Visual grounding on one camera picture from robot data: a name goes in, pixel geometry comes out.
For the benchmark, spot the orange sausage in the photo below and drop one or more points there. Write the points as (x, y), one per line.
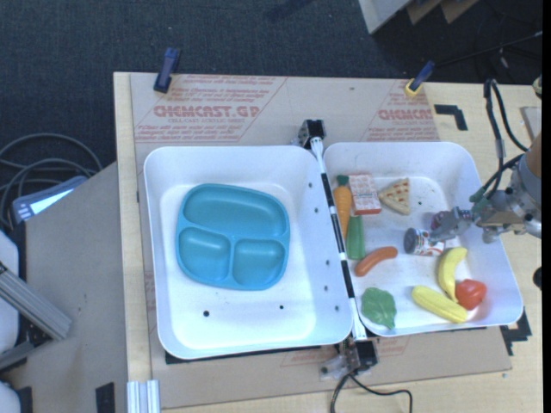
(374, 260)

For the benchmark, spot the white plastic tray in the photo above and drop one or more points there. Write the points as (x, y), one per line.
(241, 325)
(422, 196)

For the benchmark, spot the thin black and white rod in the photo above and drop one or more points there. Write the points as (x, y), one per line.
(340, 248)

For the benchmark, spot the green lettuce leaf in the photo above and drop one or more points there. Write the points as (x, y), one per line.
(379, 308)

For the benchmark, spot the orange carrot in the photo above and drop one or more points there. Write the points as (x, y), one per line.
(342, 207)

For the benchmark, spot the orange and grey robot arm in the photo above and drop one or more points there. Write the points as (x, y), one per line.
(533, 162)

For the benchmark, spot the small red and white can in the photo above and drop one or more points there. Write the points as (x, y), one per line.
(419, 242)

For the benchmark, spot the red pepper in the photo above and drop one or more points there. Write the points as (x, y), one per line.
(470, 294)

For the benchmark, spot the yellow banana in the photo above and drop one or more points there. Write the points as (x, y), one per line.
(447, 271)

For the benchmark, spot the green bottle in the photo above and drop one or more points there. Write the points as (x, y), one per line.
(355, 239)

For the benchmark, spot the brown cardboard board red print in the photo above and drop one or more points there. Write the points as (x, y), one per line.
(267, 114)

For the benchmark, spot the small purple and grey can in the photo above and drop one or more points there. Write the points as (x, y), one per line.
(440, 218)

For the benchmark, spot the orange and white carton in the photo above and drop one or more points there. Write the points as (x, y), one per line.
(364, 194)

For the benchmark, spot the yellow corn cob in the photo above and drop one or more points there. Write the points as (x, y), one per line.
(439, 304)

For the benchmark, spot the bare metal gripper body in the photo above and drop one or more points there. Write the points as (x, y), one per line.
(503, 213)

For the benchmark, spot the blue divided plate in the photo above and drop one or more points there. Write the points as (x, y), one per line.
(232, 213)

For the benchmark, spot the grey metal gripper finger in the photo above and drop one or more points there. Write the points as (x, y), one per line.
(461, 215)
(447, 231)

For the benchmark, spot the yellow pizza slice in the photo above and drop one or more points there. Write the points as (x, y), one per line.
(397, 196)

